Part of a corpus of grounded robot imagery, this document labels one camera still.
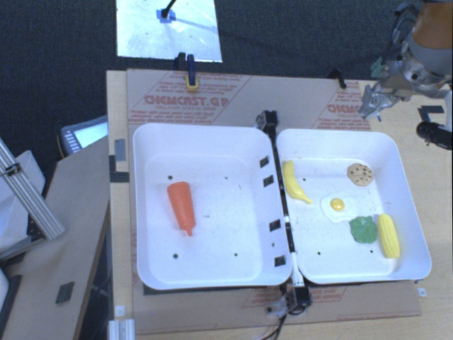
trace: toy banana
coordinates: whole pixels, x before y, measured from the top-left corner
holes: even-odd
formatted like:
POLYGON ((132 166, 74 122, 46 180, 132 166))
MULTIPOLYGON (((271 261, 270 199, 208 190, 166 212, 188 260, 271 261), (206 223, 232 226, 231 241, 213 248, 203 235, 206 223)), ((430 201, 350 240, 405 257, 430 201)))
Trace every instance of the toy banana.
POLYGON ((306 196, 304 189, 300 187, 294 176, 294 162, 292 162, 292 160, 286 161, 283 164, 283 181, 285 182, 286 191, 292 198, 306 201, 308 204, 313 203, 313 201, 306 196))
POLYGON ((381 214, 377 219, 377 229, 381 238, 384 255, 387 258, 398 258, 401 255, 398 235, 396 234, 395 225, 391 217, 387 214, 381 214))

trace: white tray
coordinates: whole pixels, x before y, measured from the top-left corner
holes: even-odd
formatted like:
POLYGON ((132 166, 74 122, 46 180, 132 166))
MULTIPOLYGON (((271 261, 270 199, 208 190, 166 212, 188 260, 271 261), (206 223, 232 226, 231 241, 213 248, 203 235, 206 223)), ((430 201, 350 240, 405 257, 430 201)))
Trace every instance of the white tray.
POLYGON ((280 190, 264 133, 151 123, 135 132, 133 152, 137 267, 146 285, 278 285, 289 277, 280 190), (264 158, 268 164, 261 167, 264 158), (270 177, 274 182, 264 186, 270 177), (168 199, 167 186, 177 181, 192 191, 192 237, 179 228, 168 199), (280 228, 271 231, 276 220, 280 228))
POLYGON ((298 265, 306 278, 325 284, 416 280, 429 274, 431 258, 390 137, 379 132, 284 130, 277 147, 282 163, 294 161, 297 181, 313 200, 308 205, 287 195, 298 265), (347 168, 356 162, 372 170, 370 185, 356 186, 347 177, 347 168), (348 220, 329 219, 321 200, 331 194, 349 194, 359 215, 372 216, 375 222, 382 213, 390 215, 401 257, 385 258, 379 237, 373 244, 360 244, 352 238, 348 220))

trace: toy carrot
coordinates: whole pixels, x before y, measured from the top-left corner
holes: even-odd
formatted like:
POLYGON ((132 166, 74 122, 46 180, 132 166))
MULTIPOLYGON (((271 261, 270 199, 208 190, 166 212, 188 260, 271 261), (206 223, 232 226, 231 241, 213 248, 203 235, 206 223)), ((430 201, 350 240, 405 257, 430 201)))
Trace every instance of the toy carrot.
POLYGON ((191 237, 192 228, 195 226, 195 215, 189 184, 185 181, 171 184, 167 188, 167 193, 179 227, 191 237))

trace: wooden tabletop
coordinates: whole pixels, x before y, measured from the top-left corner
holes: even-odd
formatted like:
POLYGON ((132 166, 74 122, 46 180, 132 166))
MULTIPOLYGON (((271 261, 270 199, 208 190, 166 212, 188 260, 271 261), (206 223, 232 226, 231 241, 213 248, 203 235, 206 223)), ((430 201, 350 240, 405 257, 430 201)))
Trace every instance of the wooden tabletop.
MULTIPOLYGON (((108 112, 110 154, 115 153, 115 138, 127 137, 126 72, 108 72, 108 112)), ((329 322, 320 324, 288 324, 279 339, 448 339, 453 333, 453 270, 452 270, 452 152, 427 146, 415 133, 421 121, 421 105, 443 106, 443 101, 413 97, 382 113, 382 122, 370 120, 371 130, 386 133, 398 145, 414 203, 418 211, 432 258, 430 275, 417 283, 420 288, 421 316, 392 319, 329 322)), ((443 123, 445 115, 433 115, 443 123)), ((127 161, 117 162, 118 171, 127 171, 127 161)), ((130 217, 128 187, 119 183, 110 186, 114 270, 114 304, 125 306, 125 316, 133 318, 130 217)), ((256 327, 215 331, 190 331, 172 334, 138 336, 140 340, 237 340, 261 339, 272 328, 256 327)))

